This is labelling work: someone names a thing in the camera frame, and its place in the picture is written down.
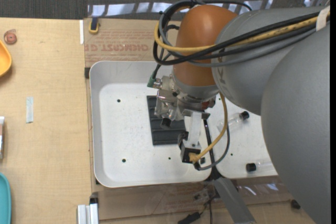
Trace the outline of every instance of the yellow cable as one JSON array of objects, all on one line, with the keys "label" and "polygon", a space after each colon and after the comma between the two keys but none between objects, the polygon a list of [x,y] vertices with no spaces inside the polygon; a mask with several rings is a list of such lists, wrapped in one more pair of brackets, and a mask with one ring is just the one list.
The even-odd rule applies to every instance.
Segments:
[{"label": "yellow cable", "polygon": [[[314,23],[316,23],[316,21],[317,21],[317,17],[307,19],[307,20],[304,20],[302,22],[299,22],[299,23],[296,23],[296,24],[293,24],[293,25],[281,27],[281,28],[266,32],[264,34],[257,35],[255,37],[250,37],[250,38],[244,39],[240,42],[236,42],[236,43],[230,45],[229,47],[238,46],[238,45],[251,43],[251,42],[257,42],[257,41],[261,41],[261,40],[264,40],[264,39],[267,39],[267,38],[283,35],[283,34],[286,34],[288,32],[291,32],[293,30],[297,30],[297,29],[300,29],[302,27],[314,24]],[[199,51],[202,51],[202,50],[205,50],[205,49],[208,49],[210,47],[215,46],[215,44],[214,44],[214,45],[208,45],[208,46],[202,46],[202,47],[188,47],[188,48],[172,47],[172,46],[169,46],[169,45],[163,43],[160,40],[159,35],[158,35],[158,29],[159,29],[159,23],[156,24],[155,30],[154,30],[155,41],[160,47],[162,47],[166,50],[176,51],[176,52],[181,52],[181,53],[187,53],[187,54],[193,54],[195,52],[199,52]]]},{"label": "yellow cable", "polygon": [[225,102],[225,97],[222,95],[222,93],[220,94],[220,98],[222,99],[222,103],[223,103],[223,109],[224,109],[224,126],[222,131],[220,132],[219,136],[213,140],[213,142],[206,148],[204,149],[201,153],[199,153],[198,155],[196,155],[195,153],[189,153],[189,158],[190,161],[193,163],[198,162],[198,160],[200,160],[205,154],[207,154],[213,147],[214,145],[217,144],[217,142],[223,137],[226,128],[227,128],[227,107],[226,107],[226,102]]}]

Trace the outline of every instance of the blue plate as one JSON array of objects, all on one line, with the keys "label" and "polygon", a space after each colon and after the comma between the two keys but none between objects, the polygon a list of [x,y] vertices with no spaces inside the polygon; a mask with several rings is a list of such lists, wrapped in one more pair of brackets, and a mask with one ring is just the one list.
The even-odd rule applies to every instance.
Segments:
[{"label": "blue plate", "polygon": [[10,190],[7,178],[0,173],[0,224],[11,224],[12,201]]}]

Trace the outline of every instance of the white tray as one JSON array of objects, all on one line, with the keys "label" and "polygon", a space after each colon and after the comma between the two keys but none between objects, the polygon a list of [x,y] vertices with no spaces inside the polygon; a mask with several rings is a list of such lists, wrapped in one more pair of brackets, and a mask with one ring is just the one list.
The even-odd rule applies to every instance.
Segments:
[{"label": "white tray", "polygon": [[[177,145],[153,146],[146,96],[156,95],[157,91],[146,84],[155,67],[154,62],[134,61],[101,61],[91,67],[94,171],[96,179],[106,187],[200,182],[211,172],[200,172],[193,165],[182,163]],[[167,76],[171,70],[172,67],[162,66],[157,77]],[[229,114],[242,111],[229,102],[227,105]],[[219,133],[216,123],[223,118],[222,109],[217,101],[209,110],[213,138]],[[188,118],[185,124],[188,130]],[[245,170],[247,162],[269,160],[260,118],[251,115],[239,130],[248,133],[232,132],[229,154],[217,165],[218,171],[229,178],[276,174],[274,169],[259,174],[247,174]],[[204,130],[200,144],[202,148],[207,146]],[[214,147],[215,158],[225,145],[226,136]],[[209,154],[205,159],[204,165],[210,164]]]}]

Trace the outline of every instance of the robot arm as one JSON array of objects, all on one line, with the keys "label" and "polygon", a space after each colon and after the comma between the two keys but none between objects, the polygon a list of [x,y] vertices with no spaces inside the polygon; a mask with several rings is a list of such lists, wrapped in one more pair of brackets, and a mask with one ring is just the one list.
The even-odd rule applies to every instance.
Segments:
[{"label": "robot arm", "polygon": [[[204,111],[215,105],[220,93],[223,101],[225,97],[261,115],[266,146],[282,181],[317,223],[328,223],[330,11],[322,19],[318,16],[325,7],[237,16],[224,8],[194,4],[173,5],[155,29],[158,67],[173,66],[169,77],[154,84],[159,89],[155,114],[165,128],[173,120],[192,118],[190,133],[180,140],[182,161],[195,164],[208,150],[202,151],[198,143],[200,122],[210,116]],[[173,47],[165,30],[172,14],[185,7],[192,8]],[[320,22],[323,27],[316,31]],[[175,59],[162,60],[158,46]]]}]

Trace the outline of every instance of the orange plate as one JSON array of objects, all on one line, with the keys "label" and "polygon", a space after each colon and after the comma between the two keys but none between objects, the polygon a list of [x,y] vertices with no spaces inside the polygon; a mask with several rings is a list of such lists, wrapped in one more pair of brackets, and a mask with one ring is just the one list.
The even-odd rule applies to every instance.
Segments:
[{"label": "orange plate", "polygon": [[0,77],[3,76],[12,65],[12,57],[6,46],[0,40]]}]

